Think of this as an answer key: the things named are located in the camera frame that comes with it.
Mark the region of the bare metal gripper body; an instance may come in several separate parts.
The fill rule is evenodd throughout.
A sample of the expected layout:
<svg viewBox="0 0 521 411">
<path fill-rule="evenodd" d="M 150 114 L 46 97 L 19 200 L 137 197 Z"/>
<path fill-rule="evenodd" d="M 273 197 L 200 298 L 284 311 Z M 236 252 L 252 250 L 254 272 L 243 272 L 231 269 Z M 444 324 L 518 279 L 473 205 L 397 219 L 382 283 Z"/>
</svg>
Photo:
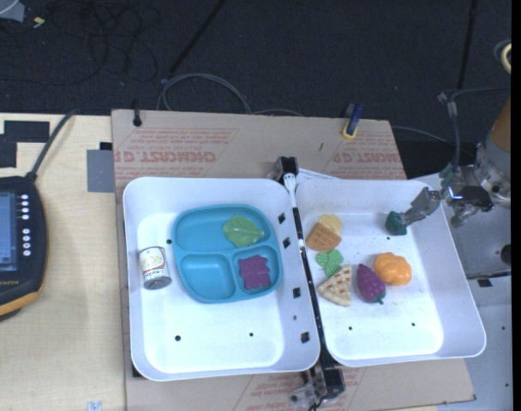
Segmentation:
<svg viewBox="0 0 521 411">
<path fill-rule="evenodd" d="M 511 207 L 510 180 L 492 164 L 448 164 L 439 173 L 440 194 L 450 206 L 474 208 Z"/>
</svg>

